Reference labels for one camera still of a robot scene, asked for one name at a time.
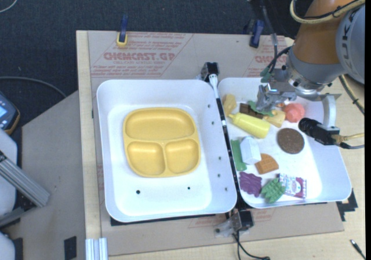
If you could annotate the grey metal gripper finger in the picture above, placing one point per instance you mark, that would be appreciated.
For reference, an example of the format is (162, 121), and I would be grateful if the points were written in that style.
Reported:
(262, 98)
(274, 101)

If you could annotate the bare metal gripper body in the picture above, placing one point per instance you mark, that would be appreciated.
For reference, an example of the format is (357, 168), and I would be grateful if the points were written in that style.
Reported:
(282, 86)

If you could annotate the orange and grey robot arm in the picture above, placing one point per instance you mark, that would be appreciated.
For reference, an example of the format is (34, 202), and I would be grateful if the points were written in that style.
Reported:
(319, 38)

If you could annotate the green lettuce leaf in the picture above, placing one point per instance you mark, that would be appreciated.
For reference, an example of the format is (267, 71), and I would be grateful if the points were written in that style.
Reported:
(270, 113)

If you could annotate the yellow cheese wedge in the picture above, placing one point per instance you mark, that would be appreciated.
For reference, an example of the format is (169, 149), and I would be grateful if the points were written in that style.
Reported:
(276, 120)

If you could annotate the brown chocolate bar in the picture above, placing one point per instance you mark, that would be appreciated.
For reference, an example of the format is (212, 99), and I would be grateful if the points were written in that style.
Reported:
(246, 109)

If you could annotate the pink round toy food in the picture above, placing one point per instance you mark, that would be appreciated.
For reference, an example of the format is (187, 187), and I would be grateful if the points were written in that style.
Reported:
(295, 112)

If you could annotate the yellow squeeze bottle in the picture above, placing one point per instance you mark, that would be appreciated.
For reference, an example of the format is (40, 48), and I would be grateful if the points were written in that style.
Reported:
(252, 125)

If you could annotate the yellow toy biscuit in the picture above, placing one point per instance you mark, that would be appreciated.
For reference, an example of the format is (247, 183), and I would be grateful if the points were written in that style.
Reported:
(229, 104)

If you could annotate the brown round patty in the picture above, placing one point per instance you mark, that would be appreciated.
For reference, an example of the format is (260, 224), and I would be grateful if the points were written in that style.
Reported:
(290, 141)

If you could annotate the thin black and white rod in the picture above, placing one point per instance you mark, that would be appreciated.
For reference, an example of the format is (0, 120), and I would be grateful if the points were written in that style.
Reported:
(223, 121)

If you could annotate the orange waffle piece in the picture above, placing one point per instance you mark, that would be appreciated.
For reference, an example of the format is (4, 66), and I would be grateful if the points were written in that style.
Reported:
(266, 164)

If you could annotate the green bar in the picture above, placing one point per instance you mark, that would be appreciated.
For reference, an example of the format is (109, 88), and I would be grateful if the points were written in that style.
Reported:
(239, 160)

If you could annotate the white plastic tray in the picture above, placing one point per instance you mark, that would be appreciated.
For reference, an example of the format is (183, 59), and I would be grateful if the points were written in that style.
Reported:
(321, 172)
(162, 201)

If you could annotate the purple grapes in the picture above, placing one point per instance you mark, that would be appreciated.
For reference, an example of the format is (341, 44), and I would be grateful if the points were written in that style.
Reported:
(250, 183)

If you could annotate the pink and white packet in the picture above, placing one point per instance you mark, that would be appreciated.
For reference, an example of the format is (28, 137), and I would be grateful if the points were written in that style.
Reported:
(294, 186)

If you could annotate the green waffle piece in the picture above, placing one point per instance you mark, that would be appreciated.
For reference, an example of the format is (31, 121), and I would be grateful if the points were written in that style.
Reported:
(272, 190)

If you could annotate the yellow divided plate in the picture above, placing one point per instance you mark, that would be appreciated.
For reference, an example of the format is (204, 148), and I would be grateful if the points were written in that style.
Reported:
(160, 122)

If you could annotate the brown cardboard board, red print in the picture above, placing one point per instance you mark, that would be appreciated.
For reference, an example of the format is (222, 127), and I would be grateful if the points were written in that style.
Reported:
(162, 53)

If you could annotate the black cylinder on white bracket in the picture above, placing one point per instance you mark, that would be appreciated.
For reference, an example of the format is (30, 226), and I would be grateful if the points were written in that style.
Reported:
(316, 130)

